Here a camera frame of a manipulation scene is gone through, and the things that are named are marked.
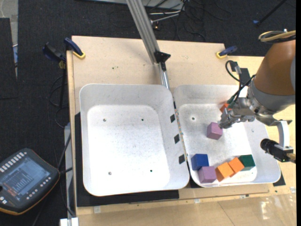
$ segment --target purple cube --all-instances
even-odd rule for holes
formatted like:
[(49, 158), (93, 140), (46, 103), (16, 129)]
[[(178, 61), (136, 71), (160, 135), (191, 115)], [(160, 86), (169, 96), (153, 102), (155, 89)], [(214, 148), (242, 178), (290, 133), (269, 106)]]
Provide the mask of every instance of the purple cube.
[(207, 127), (207, 137), (218, 140), (222, 136), (222, 129), (219, 128), (218, 123), (211, 122)]
[(201, 167), (209, 166), (209, 160), (207, 154), (195, 154), (191, 158), (192, 170), (199, 170)]
[(198, 170), (198, 178), (200, 183), (212, 183), (216, 180), (214, 167), (201, 167)]

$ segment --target yellow clamp pad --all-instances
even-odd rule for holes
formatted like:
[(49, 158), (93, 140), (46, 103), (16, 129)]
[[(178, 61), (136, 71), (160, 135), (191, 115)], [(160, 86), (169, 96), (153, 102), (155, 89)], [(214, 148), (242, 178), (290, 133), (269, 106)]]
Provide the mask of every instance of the yellow clamp pad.
[(83, 59), (83, 58), (85, 58), (86, 57), (86, 54), (82, 51), (82, 55), (79, 55), (78, 53), (75, 53), (75, 52), (73, 52), (73, 54), (77, 57), (77, 58), (80, 58), (80, 59)]
[(219, 59), (227, 57), (227, 54), (225, 54), (225, 55), (223, 55), (223, 56), (220, 56), (219, 53), (220, 53), (220, 52), (217, 52), (217, 53), (216, 53), (216, 57), (218, 57)]

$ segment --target green cube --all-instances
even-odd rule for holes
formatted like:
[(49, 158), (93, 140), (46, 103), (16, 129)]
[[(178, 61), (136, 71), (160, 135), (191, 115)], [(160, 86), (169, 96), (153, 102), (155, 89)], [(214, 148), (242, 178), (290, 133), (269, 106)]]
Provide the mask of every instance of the green cube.
[(253, 160), (252, 155), (242, 155), (238, 159), (245, 166), (245, 168), (242, 169), (242, 171), (248, 171), (248, 170), (252, 169), (253, 167), (255, 167), (255, 162)]

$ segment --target blue cube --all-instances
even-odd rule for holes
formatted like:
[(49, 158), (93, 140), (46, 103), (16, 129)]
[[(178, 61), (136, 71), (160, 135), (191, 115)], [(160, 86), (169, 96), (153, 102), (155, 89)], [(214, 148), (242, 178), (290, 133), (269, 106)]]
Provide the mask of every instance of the blue cube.
[(209, 160), (207, 154), (195, 154), (191, 158), (191, 165), (193, 170), (200, 170), (201, 167), (208, 167)]

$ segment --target orange cube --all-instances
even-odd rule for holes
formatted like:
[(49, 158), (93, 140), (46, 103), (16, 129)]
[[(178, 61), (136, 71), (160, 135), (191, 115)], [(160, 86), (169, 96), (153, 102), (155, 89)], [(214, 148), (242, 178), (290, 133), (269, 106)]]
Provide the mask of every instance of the orange cube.
[(215, 172), (216, 172), (216, 178), (219, 182), (221, 182), (222, 180), (231, 176), (234, 173), (229, 163), (227, 162), (223, 163), (222, 165), (219, 165), (215, 169)]
[(222, 107), (220, 108), (221, 113), (224, 111), (225, 108), (228, 107), (228, 105), (229, 105), (229, 104), (227, 104), (227, 103), (224, 103), (224, 104), (222, 105)]
[(237, 157), (235, 157), (233, 160), (231, 160), (229, 162), (229, 165), (232, 168), (232, 170), (234, 171), (234, 173), (232, 175), (230, 175), (230, 177), (234, 176), (236, 173), (238, 173), (239, 171), (241, 171), (242, 169), (245, 168), (243, 163)]

